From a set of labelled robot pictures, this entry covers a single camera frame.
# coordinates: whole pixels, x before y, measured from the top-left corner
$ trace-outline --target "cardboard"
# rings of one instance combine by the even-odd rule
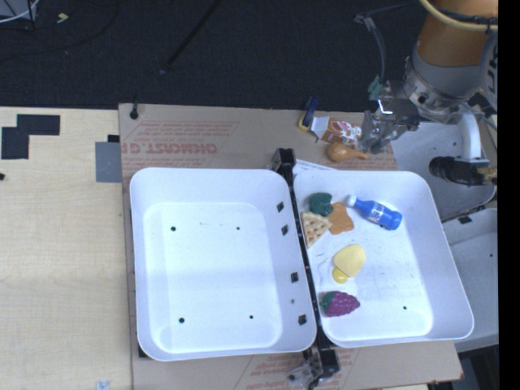
[[[297,126],[303,111],[258,110],[205,106],[141,104],[132,119],[132,104],[119,105],[123,207],[128,266],[128,296],[135,389],[296,390],[287,372],[302,363],[301,353],[215,357],[181,362],[157,362],[140,357],[136,335],[132,223],[128,184],[144,167],[269,167],[278,148],[294,149],[297,159],[335,169],[396,170],[388,150],[368,159],[332,162],[329,144]],[[361,125],[363,113],[316,111]],[[386,388],[457,380],[462,367],[452,341],[391,344],[361,349],[337,349],[341,370],[318,388]]]

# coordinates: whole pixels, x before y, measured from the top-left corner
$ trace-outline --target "black fabric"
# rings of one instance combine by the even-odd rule
[[[0,105],[301,109],[315,96],[318,110],[374,110],[378,43],[354,17],[410,1],[222,0],[176,54],[215,0],[41,0],[33,22],[0,23]],[[388,79],[425,17],[419,5],[374,16]]]

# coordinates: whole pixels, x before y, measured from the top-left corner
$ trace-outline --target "light wood surface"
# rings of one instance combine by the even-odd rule
[[[2,107],[0,127],[17,114],[59,114],[61,131],[0,160],[0,388],[129,389],[121,184],[95,167],[118,113]]]

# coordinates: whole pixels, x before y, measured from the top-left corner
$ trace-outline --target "blue bottle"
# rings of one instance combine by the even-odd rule
[[[348,195],[345,203],[348,207],[358,210],[363,217],[372,223],[379,224],[387,230],[397,229],[403,219],[400,212],[390,210],[376,201],[362,201],[354,195]]]

